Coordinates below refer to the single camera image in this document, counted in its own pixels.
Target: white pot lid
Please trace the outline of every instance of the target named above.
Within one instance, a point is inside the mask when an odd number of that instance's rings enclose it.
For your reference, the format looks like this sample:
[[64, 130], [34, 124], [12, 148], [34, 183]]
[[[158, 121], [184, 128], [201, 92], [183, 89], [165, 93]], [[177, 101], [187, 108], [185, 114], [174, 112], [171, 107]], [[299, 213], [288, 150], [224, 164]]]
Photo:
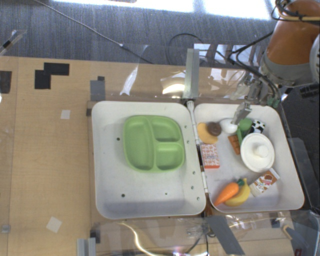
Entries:
[[244, 164], [252, 171], [261, 173], [272, 167], [275, 150], [271, 141], [261, 133], [250, 133], [244, 137], [240, 147]]

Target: wooden table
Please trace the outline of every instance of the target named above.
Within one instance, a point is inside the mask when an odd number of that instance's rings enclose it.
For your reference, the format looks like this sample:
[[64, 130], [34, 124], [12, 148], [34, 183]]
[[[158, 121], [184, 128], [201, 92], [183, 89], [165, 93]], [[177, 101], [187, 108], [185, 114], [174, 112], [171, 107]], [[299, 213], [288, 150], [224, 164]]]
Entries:
[[[70, 64], [69, 76], [52, 75], [51, 89], [35, 89], [35, 70], [43, 70], [44, 62]], [[0, 234], [0, 256], [76, 255], [77, 239], [87, 239], [95, 223], [103, 223], [101, 239], [104, 240], [97, 245], [98, 252], [121, 248], [124, 241], [135, 246], [132, 231], [124, 226], [112, 229], [118, 224], [102, 218], [91, 199], [94, 184], [89, 171], [92, 156], [89, 156], [90, 122], [86, 112], [91, 99], [90, 80], [97, 80], [98, 76], [105, 77], [107, 98], [113, 100], [139, 101], [147, 97], [178, 101], [161, 98], [160, 79], [178, 73], [183, 67], [165, 65], [140, 64], [130, 97], [119, 97], [127, 77], [136, 67], [135, 63], [0, 58], [0, 70], [12, 71], [11, 91], [2, 95], [0, 103], [0, 225], [11, 225], [8, 235]], [[214, 85], [208, 80], [211, 69], [202, 68], [200, 93], [219, 102], [237, 84], [236, 80], [225, 82], [223, 76], [238, 72], [227, 74], [221, 70], [220, 81]], [[224, 84], [224, 89], [217, 90], [219, 82]], [[70, 111], [69, 119], [61, 119], [62, 110]], [[46, 228], [51, 217], [62, 222], [57, 233]], [[186, 225], [177, 219], [163, 218], [150, 223], [140, 230], [150, 232], [151, 225], [151, 230], [157, 230], [164, 240], [145, 242], [147, 248], [168, 244], [164, 241], [172, 242], [179, 236], [182, 237], [179, 242], [186, 247], [192, 244], [193, 240], [185, 235]], [[113, 231], [117, 234], [119, 230], [122, 233], [118, 245], [110, 243]], [[255, 239], [251, 234], [241, 243], [247, 255], [256, 255], [255, 248], [259, 247], [270, 255], [292, 255], [291, 244], [279, 229], [267, 227], [256, 232], [259, 235]], [[210, 250], [220, 252], [218, 241], [212, 239]]]

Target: white plastic tray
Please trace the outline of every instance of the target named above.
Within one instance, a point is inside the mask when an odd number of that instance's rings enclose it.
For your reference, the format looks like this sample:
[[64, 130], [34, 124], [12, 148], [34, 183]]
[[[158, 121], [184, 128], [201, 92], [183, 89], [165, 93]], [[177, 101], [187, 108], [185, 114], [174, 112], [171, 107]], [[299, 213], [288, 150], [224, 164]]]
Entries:
[[[185, 162], [177, 170], [133, 170], [123, 149], [123, 125], [136, 115], [174, 119], [181, 128]], [[102, 101], [92, 109], [96, 207], [108, 219], [196, 215], [206, 197], [190, 113], [177, 103]]]
[[[194, 110], [195, 121], [198, 124], [232, 118], [237, 107], [236, 104], [200, 104]], [[226, 214], [299, 209], [304, 203], [304, 194], [280, 117], [274, 109], [268, 106], [251, 106], [251, 108], [252, 112], [248, 118], [258, 119], [265, 123], [263, 134], [273, 144], [275, 151], [273, 168], [280, 175], [280, 180], [258, 197], [250, 195], [241, 206], [229, 207], [222, 203], [215, 208]], [[259, 173], [249, 170], [241, 156], [234, 153], [228, 136], [222, 132], [216, 143], [220, 168], [205, 171], [211, 203], [228, 183], [239, 178], [247, 178], [248, 183], [251, 183], [260, 176]]]

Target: white tape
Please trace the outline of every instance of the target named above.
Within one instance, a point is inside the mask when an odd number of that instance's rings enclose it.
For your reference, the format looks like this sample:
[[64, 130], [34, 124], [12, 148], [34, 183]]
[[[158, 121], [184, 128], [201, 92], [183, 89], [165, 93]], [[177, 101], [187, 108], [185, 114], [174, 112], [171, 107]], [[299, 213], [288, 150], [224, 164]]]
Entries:
[[61, 119], [70, 119], [71, 110], [62, 110]]
[[51, 217], [48, 224], [46, 225], [46, 228], [54, 233], [58, 233], [61, 224], [62, 224], [61, 220], [58, 220], [55, 217]]

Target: green divided plate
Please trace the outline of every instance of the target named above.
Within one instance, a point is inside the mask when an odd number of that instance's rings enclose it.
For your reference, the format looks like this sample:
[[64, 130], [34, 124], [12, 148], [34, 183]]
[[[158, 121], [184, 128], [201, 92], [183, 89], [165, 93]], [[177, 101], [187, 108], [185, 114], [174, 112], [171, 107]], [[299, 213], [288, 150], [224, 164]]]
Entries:
[[123, 149], [127, 163], [137, 171], [173, 171], [185, 162], [180, 127], [165, 116], [129, 117], [123, 127]]

